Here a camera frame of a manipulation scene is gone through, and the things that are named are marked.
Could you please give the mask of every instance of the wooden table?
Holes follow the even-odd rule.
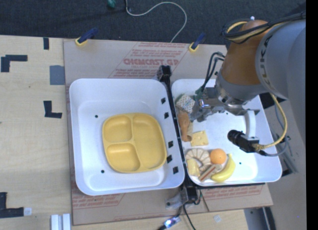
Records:
[[[72,214],[64,85],[50,85],[50,66],[64,66],[63,40],[0,36],[0,56],[27,55],[0,73],[0,192],[7,208],[27,207],[30,216],[0,219],[0,229],[50,229],[50,216]],[[61,118],[46,118],[44,101]],[[190,215],[197,229],[247,230],[243,210]],[[158,229],[167,218],[72,226],[81,229]],[[191,229],[186,216],[173,229]]]

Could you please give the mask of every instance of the toy banana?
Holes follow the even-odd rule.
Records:
[[[228,162],[224,169],[214,175],[211,176],[211,179],[217,182],[222,182],[231,177],[235,169],[235,162],[232,159],[232,154],[228,154]]]

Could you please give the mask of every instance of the yellow plate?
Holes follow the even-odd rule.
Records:
[[[105,120],[102,136],[108,163],[118,172],[155,170],[167,157],[160,124],[149,114],[112,116]]]

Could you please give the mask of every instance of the blue and yellow clamp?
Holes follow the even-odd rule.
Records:
[[[92,28],[88,32],[84,33],[81,37],[75,40],[76,45],[83,46],[87,43],[88,39],[93,38],[98,33],[97,28]]]
[[[190,44],[189,46],[189,51],[190,52],[195,52],[196,50],[198,50],[199,44],[203,43],[205,41],[206,35],[205,33],[201,33],[200,36],[197,38],[197,40],[195,40],[193,43]]]

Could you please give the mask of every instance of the toy orange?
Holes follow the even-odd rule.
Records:
[[[210,153],[211,163],[223,164],[227,160],[227,154],[222,149],[214,149]]]

